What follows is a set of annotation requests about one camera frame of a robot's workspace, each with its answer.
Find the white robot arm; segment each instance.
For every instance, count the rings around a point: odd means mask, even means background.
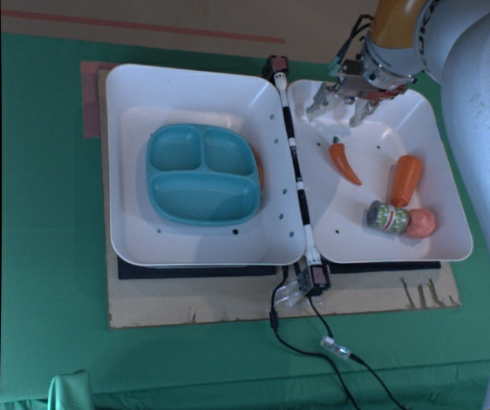
[[[340,96],[355,102],[350,126],[359,126],[419,72],[440,83],[449,144],[490,253],[490,0],[380,0],[358,59],[341,58],[331,63],[338,81],[320,87],[310,118]]]

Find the green tablecloth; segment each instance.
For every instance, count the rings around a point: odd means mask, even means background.
[[[325,65],[289,58],[289,81],[327,78]],[[0,407],[46,408],[52,378],[78,370],[90,375],[96,408],[345,402],[330,366],[287,350],[267,320],[109,330],[101,150],[83,136],[82,61],[260,75],[265,59],[2,35]],[[414,89],[440,118],[438,85],[421,75]],[[414,410],[480,408],[490,370],[490,262],[448,153],[475,242],[452,264],[463,306],[327,318],[337,341]],[[315,351],[324,328],[286,319],[280,332]],[[368,372],[339,366],[361,408],[395,408]]]

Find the orange bottle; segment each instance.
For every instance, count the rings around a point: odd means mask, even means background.
[[[403,155],[397,160],[390,202],[398,208],[408,203],[422,176],[423,162],[414,155]]]

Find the orange chili pepper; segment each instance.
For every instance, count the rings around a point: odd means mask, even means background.
[[[329,146],[330,159],[334,162],[336,169],[344,178],[356,185],[362,185],[363,183],[357,177],[347,161],[346,146],[339,143],[339,141],[340,139],[338,137],[333,138],[332,144]]]

